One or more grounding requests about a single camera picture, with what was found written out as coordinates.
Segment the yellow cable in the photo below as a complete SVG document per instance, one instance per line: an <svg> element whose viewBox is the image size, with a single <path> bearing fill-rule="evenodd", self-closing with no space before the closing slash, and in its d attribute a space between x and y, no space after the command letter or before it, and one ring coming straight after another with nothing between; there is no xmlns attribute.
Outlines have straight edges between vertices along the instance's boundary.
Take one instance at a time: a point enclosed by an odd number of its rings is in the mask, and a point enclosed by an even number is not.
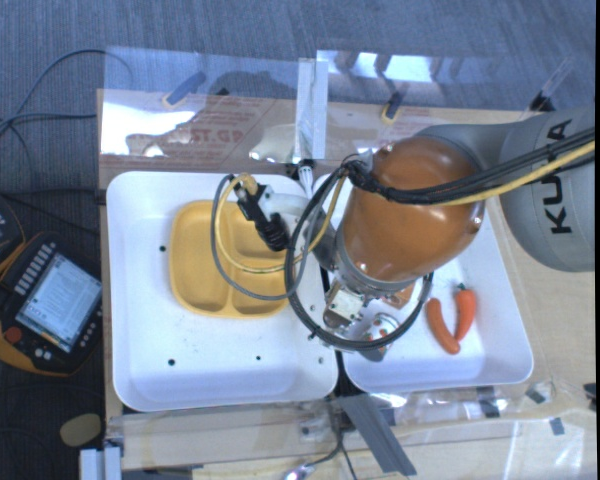
<svg viewBox="0 0 600 480"><path fill-rule="evenodd" d="M326 231L329 227L329 222L331 221L331 217L333 216L333 212L335 211L336 202L338 201L338 197L340 196L340 191L342 190L342 186L344 185L345 180L346 180L345 177L342 177L338 180L338 183L334 190L333 198L331 199L331 204L329 205L329 208L327 210L325 220L322 224L322 227L318 231L318 234L315 236L315 238L313 239L311 244L309 244L308 252L311 252L318 245L318 243L320 242L320 240L326 233ZM216 219L215 219L215 222L213 223L213 226L215 229L215 235L216 235L216 246L218 247L218 249L220 250L222 255L225 257L225 259L229 263L231 263L234 267L239 268L240 270L242 270L244 272L250 272L252 274L270 274L273 272L279 272L281 270L284 270L284 263L280 263L278 265L273 265L271 267L261 267L261 268L244 265L244 264L240 263L239 261L237 261L236 259L234 259L233 257L231 257L229 252L225 249L224 244L222 242L222 237L220 234L220 215L222 213L224 204L229 197L229 194L235 188L235 186L240 182L245 182L245 184L246 183L251 184L251 183L255 182L255 180L254 180L253 176L251 176L250 174L242 173L242 174L236 176L233 180L231 180L231 182L229 183L227 188L225 188L225 190L222 192L222 195L220 196L220 198L218 200L218 207L216 209ZM293 262L298 263L300 260L302 260L302 256L303 256L302 253L300 253L299 255L297 255L294 258Z"/></svg>
<svg viewBox="0 0 600 480"><path fill-rule="evenodd" d="M548 164L543 165L542 167L539 167L538 169L535 169L530 173L521 176L520 178L517 178L513 181L510 181L509 183L506 183L500 187L485 190L472 196L461 197L459 199L454 199L453 201L447 201L446 203L439 203L438 206L453 206L459 204L475 203L476 201L483 201L484 199L487 199L492 196L504 194L505 192L509 192L510 190L521 187L526 183L542 178L543 176L554 171L558 167L562 167L563 165L568 164L569 162L573 162L575 159L580 158L581 156L584 156L587 153L590 153L591 151L594 151L596 147L595 144L596 141L592 140L591 142L588 142L584 146L580 146L579 148L574 149L572 152L567 153L566 155L558 158L557 160L549 162Z"/></svg>

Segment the black wire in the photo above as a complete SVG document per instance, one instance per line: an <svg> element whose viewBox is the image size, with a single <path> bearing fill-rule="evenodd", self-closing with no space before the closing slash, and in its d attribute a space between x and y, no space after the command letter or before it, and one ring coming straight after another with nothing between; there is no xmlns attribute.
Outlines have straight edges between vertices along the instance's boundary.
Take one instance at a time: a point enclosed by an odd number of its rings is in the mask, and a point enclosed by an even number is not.
<svg viewBox="0 0 600 480"><path fill-rule="evenodd" d="M9 396L8 396L8 384L9 377L7 371L4 371L2 375L2 391L3 396L1 399L2 403L2 420L4 422L4 428L11 428L11 424L9 422ZM18 456L16 454L16 450L14 448L13 441L11 440L11 434L6 435L5 444L9 455L11 456L11 462L14 464L14 467L21 478L28 478L28 475L22 468L21 461L18 460Z"/></svg>
<svg viewBox="0 0 600 480"><path fill-rule="evenodd" d="M43 215L51 217L51 218L57 220L58 222L62 222L63 224L66 224L66 225L71 226L73 228L79 229L80 231L84 231L86 233L90 233L90 234L92 234L94 236L100 236L100 230L97 229L97 228L93 229L93 228L88 228L86 226L83 226L81 224L77 224L76 222L72 222L72 221L70 221L68 219L65 219L64 217L60 217L59 215L56 215L53 212L50 212L50 211L45 210L43 208L40 208L39 206L36 206L36 205L34 205L32 203L29 203L27 201L23 201L22 199L18 199L17 197L14 197L11 194L4 193L4 192L2 192L1 194L2 194L2 196L5 199L8 199L9 201L13 201L15 203L21 204L23 206L26 206L27 208L31 208L32 210L36 210L37 212L40 212Z"/></svg>
<svg viewBox="0 0 600 480"><path fill-rule="evenodd" d="M309 253L308 253L308 251L304 252L304 254L302 256L302 259L300 260L300 267L299 267L299 270L298 270L298 276L297 276L297 278L294 280L293 283L291 283L290 285L287 286L286 293L279 294L279 295L262 295L262 294L259 294L259 293L253 293L252 291L247 290L243 286L241 286L238 283L236 283L233 279L231 279L231 277L225 272L224 268L222 267L222 263L220 262L220 257L218 256L218 250L217 250L217 247L216 247L215 221L216 221L216 216L217 216L217 213L218 213L218 204L219 204L220 196L222 194L222 188L224 187L224 185L227 182L231 181L232 179L233 179L233 175L232 174L227 174L226 176L224 176L222 178L222 180L220 181L220 184L218 185L218 188L216 189L216 194L215 194L215 196L213 198L213 204L212 204L212 207L211 207L210 245L211 245L211 254L213 256L213 261L214 261L214 263L216 265L216 268L218 269L218 272L223 277L223 279L227 283L229 283L229 285L231 285L231 287L235 288L240 293L242 293L244 295L247 295L248 297L252 297L254 299L259 299L259 300L266 300L266 301L278 301L278 300L288 299L293 293L296 292L296 290L300 286L300 282L301 282L302 276L304 274L305 266L306 266L307 261L309 259ZM309 223L309 236L311 236L311 233L313 233L313 229L314 229L314 227L316 225L316 222L318 220L317 217L318 217L318 215L316 214L310 220L310 223ZM291 255L292 256L295 255L295 247L294 247L293 250L291 250Z"/></svg>
<svg viewBox="0 0 600 480"><path fill-rule="evenodd" d="M40 73L40 75L38 75L38 78L36 78L35 82L29 89L29 92L27 92L26 96L22 99L22 102L18 106L15 113L18 114L19 112L22 111L24 106L27 104L27 102L31 98L32 94L37 89L38 85L40 85L40 83L42 82L44 77L47 75L47 73L49 73L49 71L51 71L55 66L57 66L58 64L60 64L61 62L63 62L64 60L66 60L70 57L74 57L76 55L83 55L86 53L97 53L99 55L110 55L110 56L118 59L119 61L121 61L127 67L127 69L131 70L129 65L123 59L121 59L118 55L115 55L114 53L107 52L106 50L101 50L98 48L83 48L83 49L79 49L79 50L73 50L71 52L65 53L64 55L57 57Z"/></svg>
<svg viewBox="0 0 600 480"><path fill-rule="evenodd" d="M15 122L24 120L53 120L53 119L93 119L96 114L71 114L61 112L28 112L26 114L14 114L0 122L0 137Z"/></svg>
<svg viewBox="0 0 600 480"><path fill-rule="evenodd" d="M336 457L336 455L338 455L342 450L343 450L342 432L338 432L338 442L336 444L336 447L331 452L329 452L328 455L325 455L321 459L314 460L313 462L307 463L307 466L313 467L313 466L317 466L318 464L322 464L323 462L328 462L328 461L334 459Z"/></svg>
<svg viewBox="0 0 600 480"><path fill-rule="evenodd" d="M353 464L351 464L351 459L349 458L349 453L347 452L347 449L344 446L342 447L342 454L344 455L344 459L347 461L347 466L349 466L349 472L351 473L351 477L353 478L353 480L358 480L358 477L356 476L356 472L353 469Z"/></svg>
<svg viewBox="0 0 600 480"><path fill-rule="evenodd" d="M32 439L33 441L35 441L36 443L38 443L38 445L44 450L44 452L48 455L49 457L49 465L50 465L50 469L52 471L52 478L57 478L56 477L56 470L55 470L55 462L54 462L54 456L53 453L51 452L50 448L45 444L45 442L36 434L34 434L33 432L29 432L28 430L24 430L22 428L18 428L18 427L0 427L0 436L1 435L7 435L7 436L11 436L13 434L18 434L24 437L28 437L29 439Z"/></svg>
<svg viewBox="0 0 600 480"><path fill-rule="evenodd" d="M595 129L588 128L559 142L550 144L545 148L534 149L485 171L480 171L441 185L420 189L399 190L384 186L373 178L364 164L358 160L347 162L344 167L349 171L349 179L358 188L379 193L388 200L402 204L431 205L452 201L459 197L475 195L484 191L485 185L489 182L501 179L507 174L519 171L538 161L572 151L590 142L594 137Z"/></svg>
<svg viewBox="0 0 600 480"><path fill-rule="evenodd" d="M573 169L577 169L578 167L583 167L583 166L585 166L585 165L588 165L588 164L590 164L590 163L593 163L593 162L595 162L595 161L596 161L596 157L595 157L595 156L593 156L593 155L591 155L591 156L589 156L588 158L583 158L582 160L577 160L577 161L576 161L576 160L574 160L573 162L571 162L571 163L569 163L569 164L567 164L567 165L563 165L562 167L558 167L558 168L557 168L557 169L554 171L554 173L555 173L555 174L558 174L558 173L561 173L561 172L571 171L571 170L573 170ZM542 177L542 178L540 178L540 179L533 180L533 181L532 181L532 182L530 182L530 183L540 183L540 182L541 182L542 180L544 180L544 179L545 179L547 176L543 176L543 177Z"/></svg>
<svg viewBox="0 0 600 480"><path fill-rule="evenodd" d="M53 384L53 383L34 383L34 384L18 384L14 386L5 386L0 388L0 395L4 395L5 391L28 391L30 389L62 389L67 391L76 391L91 395L100 399L104 399L104 395L94 389L90 389L83 386L77 386L75 384Z"/></svg>
<svg viewBox="0 0 600 480"><path fill-rule="evenodd" d="M302 215L300 216L300 219L298 220L298 223L296 224L296 227L291 235L290 245L289 245L289 248L287 249L287 253L285 255L284 274L285 274L285 284L286 284L287 288L289 288L290 286L293 286L296 282L296 280L294 279L294 272L293 272L293 260L294 260L293 251L295 250L296 244L298 242L298 238L300 236L302 225L308 219L309 215L311 215L312 212L316 208L322 207L322 204L324 203L327 196L331 192L331 189L333 188L333 186L335 186L335 184L338 182L338 180L345 175L345 172L346 171L344 168L339 168L339 169L333 171L329 175L329 177L324 181L324 183L318 188L318 190L316 190L315 194L309 200L309 203L307 204ZM329 345L332 345L332 346L334 346L338 349L342 349L342 350L353 350L353 351L377 350L380 347L383 347L383 346L393 343L395 340L400 338L405 332L407 332L411 328L411 326L415 322L416 318L420 314L420 311L422 310L422 308L426 302L426 298L428 297L429 291L431 289L432 280L433 280L433 272L424 276L423 286L422 286L422 289L420 292L418 304L416 305L416 307L412 311L412 313L404 320L404 322L402 322L402 324L400 324L396 329L394 329L392 332L390 332L386 336L383 336L382 338L378 338L373 341L349 340L349 339L345 339L345 338L340 338L340 337L326 331L325 329L320 327L313 320L313 318L311 318L309 316L307 311L304 309L304 306L302 305L302 302L300 301L300 298L298 297L298 294L296 292L293 292L289 296L289 303L291 304L291 308L293 309L295 314L298 316L300 321L305 325L305 327L307 327L307 329L309 329L309 331L311 331L311 334L309 335L310 338L317 336L325 343L328 343Z"/></svg>
<svg viewBox="0 0 600 480"><path fill-rule="evenodd" d="M36 185L37 184L37 179L38 179L38 173L36 171L36 169L33 166L33 160L31 158L31 151L29 151L29 147L27 146L26 141L24 140L24 137L22 136L22 134L18 131L18 129L13 126L13 123L9 124L9 127L11 128L11 131L15 134L16 138L18 139L18 142L20 142L20 144L22 145L25 155L27 156L27 162L29 164L29 171L32 177L32 185Z"/></svg>
<svg viewBox="0 0 600 480"><path fill-rule="evenodd" d="M46 192L89 192L90 194L93 194L94 196L97 193L97 189L94 189L93 187L87 187L87 186L61 186L61 187L39 187L39 188L32 188L32 189L27 189L27 190L10 190L8 192L1 192L2 195L9 195L9 196L20 196L20 195L33 195L33 194L42 194L42 193L46 193Z"/></svg>

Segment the toy carrot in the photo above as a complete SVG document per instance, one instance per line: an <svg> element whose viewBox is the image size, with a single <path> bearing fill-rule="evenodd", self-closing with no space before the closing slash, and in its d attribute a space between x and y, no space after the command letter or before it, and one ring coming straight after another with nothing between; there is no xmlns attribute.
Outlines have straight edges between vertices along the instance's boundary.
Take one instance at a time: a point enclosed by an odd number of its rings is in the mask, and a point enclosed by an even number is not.
<svg viewBox="0 0 600 480"><path fill-rule="evenodd" d="M440 346L449 354L460 352L460 343L449 332L447 324L444 323L444 319L442 318L442 304L440 300L435 297L429 299L426 305L426 312L431 332L433 332Z"/></svg>
<svg viewBox="0 0 600 480"><path fill-rule="evenodd" d="M476 294L468 289L464 284L458 286L460 290L455 294L456 309L458 310L458 319L456 323L456 332L454 337L458 342L462 340L469 332L473 320L476 316Z"/></svg>

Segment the white cable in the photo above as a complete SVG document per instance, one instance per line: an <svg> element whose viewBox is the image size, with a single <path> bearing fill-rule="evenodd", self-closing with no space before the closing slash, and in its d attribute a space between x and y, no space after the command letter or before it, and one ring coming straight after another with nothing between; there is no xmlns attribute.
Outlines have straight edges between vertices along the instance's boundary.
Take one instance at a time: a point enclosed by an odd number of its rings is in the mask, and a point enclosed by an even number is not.
<svg viewBox="0 0 600 480"><path fill-rule="evenodd" d="M305 194L311 199L313 197L313 169L309 165L303 165L298 168L298 178L304 188Z"/></svg>

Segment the yellow divided plate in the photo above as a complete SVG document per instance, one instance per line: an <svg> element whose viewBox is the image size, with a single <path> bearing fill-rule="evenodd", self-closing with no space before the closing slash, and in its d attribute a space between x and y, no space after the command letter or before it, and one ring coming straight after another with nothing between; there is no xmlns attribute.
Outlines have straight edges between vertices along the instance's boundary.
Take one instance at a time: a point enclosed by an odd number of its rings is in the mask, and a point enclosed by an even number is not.
<svg viewBox="0 0 600 480"><path fill-rule="evenodd" d="M185 308L207 316L257 318L270 316L287 305L287 299L265 301L244 295L218 272L211 254L211 201L189 203L176 215L171 228L169 275L171 289ZM221 215L222 243L231 258L249 267L266 268L284 262L284 251L273 252L245 219L236 203L226 203ZM229 263L218 250L224 271L238 285L262 295L285 292L283 271L245 272Z"/></svg>

